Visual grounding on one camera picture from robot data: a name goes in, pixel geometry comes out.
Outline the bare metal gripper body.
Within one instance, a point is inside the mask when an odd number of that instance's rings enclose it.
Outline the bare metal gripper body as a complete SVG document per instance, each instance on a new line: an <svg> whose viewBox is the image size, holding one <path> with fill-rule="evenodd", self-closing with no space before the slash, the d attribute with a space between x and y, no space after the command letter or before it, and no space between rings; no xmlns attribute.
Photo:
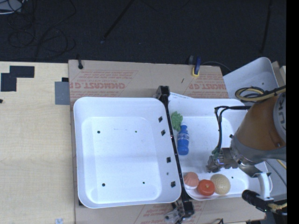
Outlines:
<svg viewBox="0 0 299 224"><path fill-rule="evenodd" d="M219 153L220 168L240 168L244 169L252 163L242 155L235 154L231 148L222 148Z"/></svg>

